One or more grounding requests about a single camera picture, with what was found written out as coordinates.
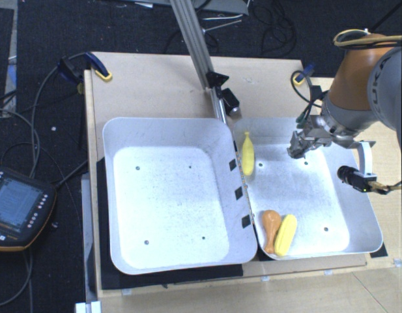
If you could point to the pale wood board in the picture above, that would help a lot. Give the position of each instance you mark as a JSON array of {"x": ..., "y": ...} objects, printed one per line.
[{"x": 155, "y": 86}]

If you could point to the white plastic tray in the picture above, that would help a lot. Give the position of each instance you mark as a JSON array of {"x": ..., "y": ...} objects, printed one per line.
[
  {"x": 301, "y": 204},
  {"x": 171, "y": 204}
]

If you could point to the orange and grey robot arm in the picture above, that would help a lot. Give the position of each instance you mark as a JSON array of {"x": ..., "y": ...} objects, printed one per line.
[{"x": 357, "y": 73}]

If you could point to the yellow banana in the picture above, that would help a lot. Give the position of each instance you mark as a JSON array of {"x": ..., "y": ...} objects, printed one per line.
[{"x": 248, "y": 156}]

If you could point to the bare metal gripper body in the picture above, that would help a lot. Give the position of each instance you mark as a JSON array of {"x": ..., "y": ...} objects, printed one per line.
[{"x": 318, "y": 130}]

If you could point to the orange chicken drumstick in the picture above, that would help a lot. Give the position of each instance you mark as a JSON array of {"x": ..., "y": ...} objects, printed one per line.
[{"x": 271, "y": 222}]

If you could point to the black cylinder on white bracket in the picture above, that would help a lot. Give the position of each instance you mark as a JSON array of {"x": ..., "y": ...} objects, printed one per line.
[{"x": 353, "y": 176}]

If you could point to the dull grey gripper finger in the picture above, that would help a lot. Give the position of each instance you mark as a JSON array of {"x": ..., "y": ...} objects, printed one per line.
[
  {"x": 294, "y": 145},
  {"x": 304, "y": 150}
]

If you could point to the yellow corn cob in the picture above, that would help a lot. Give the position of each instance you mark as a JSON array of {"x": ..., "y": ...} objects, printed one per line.
[{"x": 286, "y": 235}]

